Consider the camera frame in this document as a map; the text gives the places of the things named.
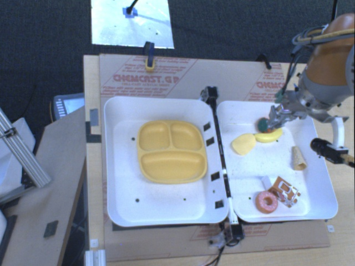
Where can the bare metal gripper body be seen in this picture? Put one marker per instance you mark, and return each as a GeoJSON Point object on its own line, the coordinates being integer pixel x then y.
{"type": "Point", "coordinates": [294, 107]}

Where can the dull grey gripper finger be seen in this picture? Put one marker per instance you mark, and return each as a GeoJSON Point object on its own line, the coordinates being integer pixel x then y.
{"type": "Point", "coordinates": [270, 120]}
{"type": "Point", "coordinates": [278, 121]}

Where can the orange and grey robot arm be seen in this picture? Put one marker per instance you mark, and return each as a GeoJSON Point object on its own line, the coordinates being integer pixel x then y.
{"type": "Point", "coordinates": [327, 57]}

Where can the green and orange round toy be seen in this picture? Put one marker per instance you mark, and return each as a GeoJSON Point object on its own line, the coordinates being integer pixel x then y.
{"type": "Point", "coordinates": [261, 125]}

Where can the yellow banana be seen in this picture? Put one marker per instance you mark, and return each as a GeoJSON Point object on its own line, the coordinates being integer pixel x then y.
{"type": "Point", "coordinates": [267, 137]}

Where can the pale yellow potato chip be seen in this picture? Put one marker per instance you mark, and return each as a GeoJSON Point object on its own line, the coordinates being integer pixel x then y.
{"type": "Point", "coordinates": [243, 144]}

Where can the white plastic tray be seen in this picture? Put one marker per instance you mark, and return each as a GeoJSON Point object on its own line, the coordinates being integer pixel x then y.
{"type": "Point", "coordinates": [124, 204]}
{"type": "Point", "coordinates": [277, 162]}

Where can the tan waffle cone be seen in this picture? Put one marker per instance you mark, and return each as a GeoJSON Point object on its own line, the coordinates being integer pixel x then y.
{"type": "Point", "coordinates": [298, 159]}

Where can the thin black and white rod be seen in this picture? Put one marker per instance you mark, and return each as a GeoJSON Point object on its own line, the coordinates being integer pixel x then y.
{"type": "Point", "coordinates": [221, 151]}

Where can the pink doughnut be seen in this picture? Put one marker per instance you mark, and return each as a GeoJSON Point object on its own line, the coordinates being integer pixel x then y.
{"type": "Point", "coordinates": [262, 205]}

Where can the brown cardboard board red print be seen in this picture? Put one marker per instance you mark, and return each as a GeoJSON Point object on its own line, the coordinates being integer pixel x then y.
{"type": "Point", "coordinates": [180, 73]}

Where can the yellow divided plate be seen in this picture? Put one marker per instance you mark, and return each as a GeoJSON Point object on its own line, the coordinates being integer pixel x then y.
{"type": "Point", "coordinates": [172, 151]}

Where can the black cylinder on white bracket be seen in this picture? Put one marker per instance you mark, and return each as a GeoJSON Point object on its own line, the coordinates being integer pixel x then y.
{"type": "Point", "coordinates": [327, 148]}

